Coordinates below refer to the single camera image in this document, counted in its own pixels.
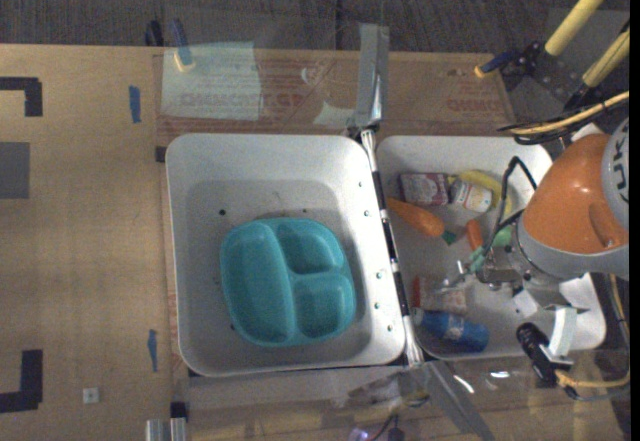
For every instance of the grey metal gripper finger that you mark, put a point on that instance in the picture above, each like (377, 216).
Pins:
(461, 268)
(452, 282)

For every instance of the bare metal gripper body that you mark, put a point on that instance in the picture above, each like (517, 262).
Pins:
(500, 272)

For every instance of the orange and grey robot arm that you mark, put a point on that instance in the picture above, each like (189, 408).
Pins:
(570, 209)

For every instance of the beige and red packet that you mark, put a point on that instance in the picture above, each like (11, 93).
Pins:
(442, 298)

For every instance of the small orange sausage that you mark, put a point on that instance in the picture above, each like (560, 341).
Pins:
(474, 233)

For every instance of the white plastic tray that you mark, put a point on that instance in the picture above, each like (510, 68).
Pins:
(500, 324)
(210, 164)

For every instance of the orange carrot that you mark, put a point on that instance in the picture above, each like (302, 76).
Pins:
(417, 218)

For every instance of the small white bottle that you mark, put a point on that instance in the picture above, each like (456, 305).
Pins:
(471, 195)

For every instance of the teal divided plate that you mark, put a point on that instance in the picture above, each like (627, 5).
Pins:
(280, 279)

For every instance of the brown cardboard board red print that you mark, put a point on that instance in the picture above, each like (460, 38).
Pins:
(410, 94)

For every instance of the black cylinder on white bracket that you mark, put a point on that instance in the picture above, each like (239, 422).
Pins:
(537, 349)

